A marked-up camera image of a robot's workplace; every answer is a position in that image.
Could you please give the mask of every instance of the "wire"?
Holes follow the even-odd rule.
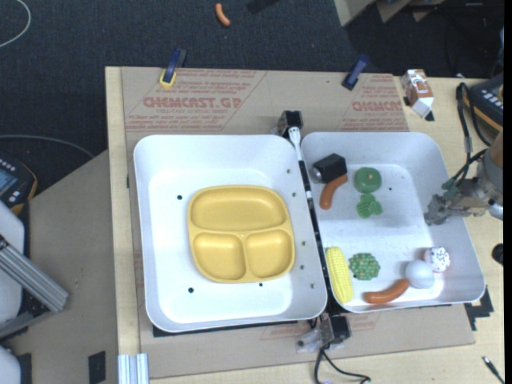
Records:
[[[82,148],[81,146],[78,146],[76,144],[73,144],[72,142],[64,141],[62,139],[57,138],[50,138],[50,137],[43,137],[39,135],[23,135],[23,134],[13,134],[13,135],[0,135],[0,139],[35,139],[38,141],[49,141],[49,142],[56,142],[59,144],[72,146],[73,148],[83,152],[90,158],[94,158],[94,154],[92,152],[89,152],[85,148]]]
[[[462,177],[458,181],[458,185],[460,185],[460,182],[466,179],[466,175],[468,172],[468,169],[470,167],[469,161],[471,159],[471,137],[470,137],[470,131],[467,128],[466,124],[466,118],[464,117],[464,103],[462,101],[462,84],[459,84],[456,91],[456,98],[457,98],[457,112],[458,112],[458,119],[460,120],[460,123],[462,125],[462,132],[464,133],[464,141],[465,141],[465,148],[466,148],[466,164],[464,165],[462,169]]]
[[[319,380],[318,380],[318,369],[320,367],[320,362],[322,361],[322,358],[324,358],[325,360],[327,360],[327,362],[337,371],[339,372],[340,374],[344,374],[344,375],[349,375],[351,377],[357,377],[357,378],[361,378],[362,380],[359,382],[359,384],[364,384],[365,382],[371,382],[371,378],[368,377],[367,375],[364,375],[364,374],[355,374],[355,373],[348,373],[346,371],[343,371],[341,370],[339,367],[337,367],[333,362],[332,360],[329,358],[329,356],[327,356],[326,354],[326,348],[327,346],[324,346],[322,347],[319,351],[318,351],[318,356],[317,356],[317,360],[316,362],[314,363],[314,382],[315,384],[322,384]]]
[[[24,33],[26,33],[26,31],[30,27],[30,24],[32,23],[32,13],[30,12],[28,5],[23,0],[14,0],[14,1],[21,4],[23,6],[23,8],[26,10],[26,13],[28,15],[28,19],[26,21],[26,26],[18,35],[13,37],[11,40],[7,40],[6,42],[0,43],[0,48],[3,48],[5,46],[11,44],[12,42],[15,42],[16,40],[18,40],[21,36],[24,35]]]
[[[453,180],[457,179],[463,172],[466,172],[468,171],[470,165],[477,161],[478,159],[480,159],[484,153],[487,152],[487,148],[485,148],[484,150],[481,150],[480,152],[478,152],[477,154],[473,155],[469,160],[468,162],[466,162],[466,164],[464,164],[464,166],[452,177]]]
[[[314,318],[313,320],[307,321],[310,324],[311,329],[314,329],[317,326],[318,317]]]
[[[502,376],[499,374],[498,370],[496,370],[496,367],[491,362],[491,360],[488,359],[488,357],[482,357],[483,361],[485,362],[486,366],[489,368],[489,370],[496,376],[496,378],[500,381],[501,384],[505,384],[505,380],[502,378]]]
[[[477,116],[476,116],[476,113],[474,112],[474,105],[473,105],[473,100],[471,98],[471,92],[470,92],[469,87],[464,82],[461,82],[459,84],[459,86],[461,87],[462,90],[464,90],[466,92],[467,101],[470,104],[470,114],[471,114],[471,119],[473,120],[474,130],[476,131],[478,137],[482,140],[482,142],[484,144],[486,144],[487,146],[490,146],[490,142],[482,135],[482,132],[480,131],[480,127],[478,126]]]
[[[423,6],[414,6],[412,11],[416,10],[430,10],[434,14],[438,14],[444,17],[446,20],[446,27],[444,32],[444,51],[445,51],[445,60],[446,64],[450,68],[450,72],[452,75],[457,75],[459,70],[459,64],[461,63],[461,57],[464,54],[465,56],[470,55],[470,64],[472,66],[477,65],[481,70],[482,74],[487,76],[488,74],[488,61],[489,56],[488,52],[492,50],[491,45],[494,44],[494,41],[486,41],[485,38],[489,35],[489,29],[492,29],[491,24],[488,22],[488,18],[490,16],[499,16],[499,20],[501,22],[502,18],[502,9],[503,5],[490,5],[490,4],[465,4],[462,6],[448,6],[448,5],[423,5]],[[475,26],[471,27],[471,30],[467,30],[463,26],[463,23],[458,21],[457,18],[461,19],[472,19],[476,14],[481,14],[481,20],[484,24],[484,30],[482,31],[474,31]],[[454,56],[450,55],[449,50],[449,31],[453,29],[458,34],[460,34],[467,42],[464,46],[462,46]],[[492,73],[495,72],[496,66],[499,65],[493,62],[491,66],[491,77]]]

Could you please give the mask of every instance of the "black cable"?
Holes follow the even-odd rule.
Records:
[[[482,140],[482,142],[484,144],[486,144],[487,146],[490,146],[490,142],[483,136],[482,132],[480,131],[480,127],[478,126],[477,115],[474,112],[474,105],[473,105],[473,100],[471,98],[470,88],[464,82],[461,82],[459,84],[459,86],[461,87],[461,90],[464,90],[466,92],[467,101],[470,106],[470,115],[471,115],[471,119],[473,121],[474,130],[476,131],[478,137]]]
[[[470,160],[452,177],[452,179],[457,179],[458,176],[463,172],[463,171],[467,171],[467,169],[469,168],[469,166],[477,161],[478,159],[480,159],[484,153],[487,152],[487,148],[485,148],[484,150],[481,150],[480,152],[478,152],[477,154],[473,155]]]
[[[307,321],[310,324],[311,329],[314,329],[317,326],[318,318],[314,318],[313,320]]]
[[[494,42],[486,41],[482,36],[487,36],[489,30],[492,30],[495,23],[502,23],[502,10],[504,5],[483,5],[483,4],[465,4],[463,6],[448,6],[445,4],[442,5],[421,5],[421,6],[413,6],[410,11],[431,11],[432,14],[437,14],[442,16],[446,20],[446,28],[444,32],[444,51],[445,51],[445,60],[450,72],[453,76],[458,74],[458,65],[460,63],[460,57],[462,54],[470,54],[471,55],[471,64],[478,65],[482,69],[482,73],[487,76],[489,72],[489,56],[488,53],[492,51]],[[484,21],[484,30],[482,32],[478,31],[470,31],[466,30],[465,27],[457,20],[457,18],[469,18],[472,19],[475,15],[482,14],[482,20]],[[499,18],[497,20],[491,20],[490,24],[488,22],[489,16],[497,16]],[[465,40],[466,44],[457,51],[454,55],[454,58],[450,55],[449,50],[449,31],[453,29],[460,34]],[[491,66],[490,76],[492,77],[492,73],[495,72],[496,65],[499,65],[497,62],[493,62]]]
[[[464,118],[464,103],[462,102],[462,84],[459,84],[456,91],[455,97],[457,99],[457,112],[458,119],[462,125],[462,132],[464,133],[464,142],[466,148],[466,164],[462,170],[462,177],[459,179],[458,184],[466,179],[468,169],[470,168],[469,160],[471,159],[471,148],[470,148],[470,131],[467,128],[466,119]]]
[[[76,150],[79,150],[86,154],[89,158],[94,158],[94,155],[86,150],[85,148],[82,148],[81,146],[78,146],[76,144],[73,144],[72,142],[64,141],[62,139],[57,138],[50,138],[50,137],[43,137],[39,135],[23,135],[23,134],[12,134],[12,135],[0,135],[0,139],[35,139],[38,141],[49,141],[49,142],[56,142],[59,144],[71,146],[75,148]]]
[[[365,382],[371,382],[371,378],[368,377],[367,375],[364,375],[364,374],[355,374],[355,373],[349,373],[347,371],[343,371],[341,370],[339,367],[337,367],[333,362],[332,360],[329,358],[329,356],[327,356],[325,350],[326,350],[327,346],[324,346],[322,347],[319,351],[318,351],[318,356],[317,356],[317,359],[316,359],[316,362],[314,363],[314,382],[315,384],[322,384],[320,382],[320,380],[318,379],[318,369],[320,368],[320,362],[322,361],[322,358],[324,358],[325,360],[327,360],[327,362],[337,371],[339,372],[340,374],[344,374],[344,375],[348,375],[348,376],[351,376],[351,377],[357,377],[357,378],[361,378],[362,380],[359,382],[359,384],[364,384]]]
[[[500,58],[495,60],[492,65],[490,66],[490,77],[495,77],[500,72],[503,72],[503,69],[505,68],[504,60],[501,60]]]

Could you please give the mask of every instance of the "yellow divided plate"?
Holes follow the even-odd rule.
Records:
[[[200,190],[187,211],[196,267],[216,282],[258,282],[287,273],[294,234],[282,198],[263,186]]]

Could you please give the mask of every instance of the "black device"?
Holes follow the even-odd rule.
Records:
[[[22,162],[0,151],[0,201],[15,214],[32,198],[38,180]]]
[[[503,73],[470,87],[470,100],[477,117],[497,131],[503,129]],[[464,103],[469,106],[467,96]]]
[[[281,113],[281,117],[279,117],[277,135],[288,139],[290,137],[288,135],[288,129],[292,126],[296,126],[297,128],[301,129],[302,125],[301,111],[285,110]]]
[[[352,66],[345,79],[342,81],[342,86],[352,91],[359,81],[358,77],[360,73],[364,71],[369,62],[370,57],[368,57],[366,54],[359,55],[358,60]]]
[[[312,174],[320,182],[329,183],[345,175],[346,161],[338,154],[331,154],[313,164]]]

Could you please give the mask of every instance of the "toy hot dog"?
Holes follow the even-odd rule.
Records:
[[[222,9],[222,4],[221,3],[217,3],[215,5],[215,14],[217,15],[218,20],[221,22],[221,24],[224,27],[229,27],[230,26],[231,21],[224,14],[224,10]]]
[[[402,296],[409,288],[409,285],[409,281],[406,278],[401,278],[388,289],[366,292],[364,299],[366,302],[372,304],[388,303]]]
[[[327,210],[330,208],[333,202],[334,192],[346,181],[348,181],[348,176],[344,174],[343,176],[330,181],[323,187],[322,195],[320,196],[320,207],[322,209]]]

